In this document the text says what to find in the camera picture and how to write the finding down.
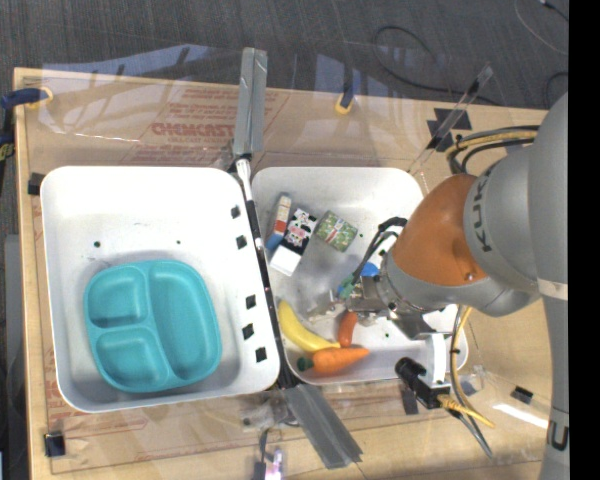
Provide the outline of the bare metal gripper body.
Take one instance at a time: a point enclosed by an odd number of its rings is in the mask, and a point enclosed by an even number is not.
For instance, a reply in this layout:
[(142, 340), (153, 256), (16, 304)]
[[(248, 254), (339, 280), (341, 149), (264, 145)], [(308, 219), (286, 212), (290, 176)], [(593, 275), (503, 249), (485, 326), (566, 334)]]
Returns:
[(361, 276), (356, 282), (347, 277), (342, 283), (342, 301), (345, 309), (355, 312), (377, 313), (379, 320), (397, 322), (399, 314), (380, 294), (378, 276)]

